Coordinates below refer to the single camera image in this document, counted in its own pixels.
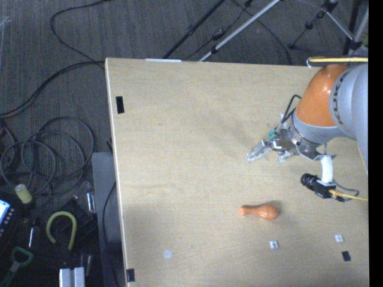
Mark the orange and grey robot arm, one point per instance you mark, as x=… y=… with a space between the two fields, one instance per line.
x=317 y=100

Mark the orange toy drumstick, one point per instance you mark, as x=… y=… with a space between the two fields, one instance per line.
x=263 y=211

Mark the black cylinder on white bracket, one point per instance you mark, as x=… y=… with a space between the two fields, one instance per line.
x=318 y=185

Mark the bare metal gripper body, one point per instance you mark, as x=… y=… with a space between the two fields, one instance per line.
x=288 y=143

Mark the pale wood board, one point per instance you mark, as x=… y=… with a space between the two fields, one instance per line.
x=194 y=160

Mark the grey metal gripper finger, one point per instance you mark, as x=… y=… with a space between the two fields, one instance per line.
x=285 y=157
x=259 y=151

